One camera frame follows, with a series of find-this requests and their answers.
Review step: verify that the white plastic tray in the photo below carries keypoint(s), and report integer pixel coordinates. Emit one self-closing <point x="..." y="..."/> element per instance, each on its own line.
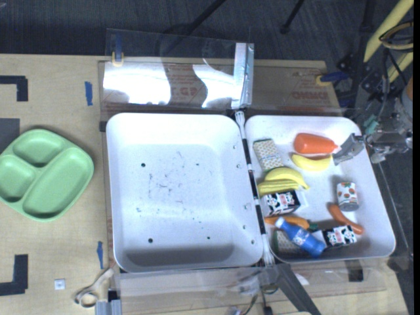
<point x="183" y="192"/>
<point x="321" y="189"/>

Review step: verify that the orange sausage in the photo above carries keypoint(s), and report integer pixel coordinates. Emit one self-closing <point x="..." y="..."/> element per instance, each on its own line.
<point x="343" y="218"/>

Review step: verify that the yellow dotted white carton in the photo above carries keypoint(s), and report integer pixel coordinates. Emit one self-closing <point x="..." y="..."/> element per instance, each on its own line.
<point x="267" y="153"/>

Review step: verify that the blue bottle, white label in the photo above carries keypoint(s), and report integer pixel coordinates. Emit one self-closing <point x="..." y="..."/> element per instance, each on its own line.
<point x="302" y="238"/>

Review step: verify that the small cow print carton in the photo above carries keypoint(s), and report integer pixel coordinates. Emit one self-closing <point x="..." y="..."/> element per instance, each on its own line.
<point x="339" y="236"/>

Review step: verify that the green divided plate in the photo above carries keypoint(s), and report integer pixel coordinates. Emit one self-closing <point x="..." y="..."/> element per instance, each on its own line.
<point x="49" y="182"/>

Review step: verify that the large cow print carton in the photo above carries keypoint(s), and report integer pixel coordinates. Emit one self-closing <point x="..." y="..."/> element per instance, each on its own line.
<point x="282" y="203"/>

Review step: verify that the large yellow banana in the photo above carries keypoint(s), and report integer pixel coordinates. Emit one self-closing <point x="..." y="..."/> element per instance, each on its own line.
<point x="285" y="174"/>

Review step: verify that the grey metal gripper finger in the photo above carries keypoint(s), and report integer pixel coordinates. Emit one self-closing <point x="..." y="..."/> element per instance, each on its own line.
<point x="353" y="143"/>
<point x="343" y="159"/>

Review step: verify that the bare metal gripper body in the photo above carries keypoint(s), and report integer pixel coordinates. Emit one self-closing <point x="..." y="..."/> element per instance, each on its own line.
<point x="388" y="138"/>

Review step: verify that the small yellow banana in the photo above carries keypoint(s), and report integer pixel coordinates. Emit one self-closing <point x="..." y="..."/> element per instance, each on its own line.
<point x="310" y="163"/>

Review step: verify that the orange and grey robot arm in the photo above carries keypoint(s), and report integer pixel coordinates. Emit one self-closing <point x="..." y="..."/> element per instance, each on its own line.
<point x="409" y="92"/>

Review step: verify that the white can, orange print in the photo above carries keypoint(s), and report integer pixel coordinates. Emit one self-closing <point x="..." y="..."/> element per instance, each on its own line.
<point x="347" y="195"/>

